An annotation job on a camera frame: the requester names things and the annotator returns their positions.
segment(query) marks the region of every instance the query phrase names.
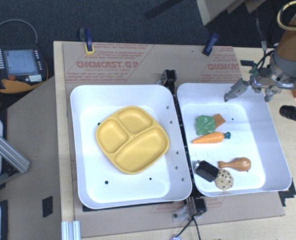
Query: toy carrot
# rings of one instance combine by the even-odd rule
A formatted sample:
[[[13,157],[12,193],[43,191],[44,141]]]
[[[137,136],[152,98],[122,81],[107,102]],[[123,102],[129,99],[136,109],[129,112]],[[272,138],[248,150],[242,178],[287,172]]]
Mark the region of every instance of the toy carrot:
[[[222,142],[223,139],[229,139],[231,137],[230,132],[222,133],[219,131],[212,132],[206,135],[203,135],[199,138],[196,138],[192,141],[194,144],[205,144],[205,143],[219,143]]]

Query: yellow plate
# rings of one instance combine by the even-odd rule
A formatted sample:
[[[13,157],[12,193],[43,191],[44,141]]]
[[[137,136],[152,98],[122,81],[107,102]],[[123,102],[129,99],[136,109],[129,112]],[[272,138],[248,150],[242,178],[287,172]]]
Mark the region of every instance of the yellow plate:
[[[143,171],[169,148],[162,126],[137,106],[127,106],[101,122],[96,139],[107,158],[126,174]]]

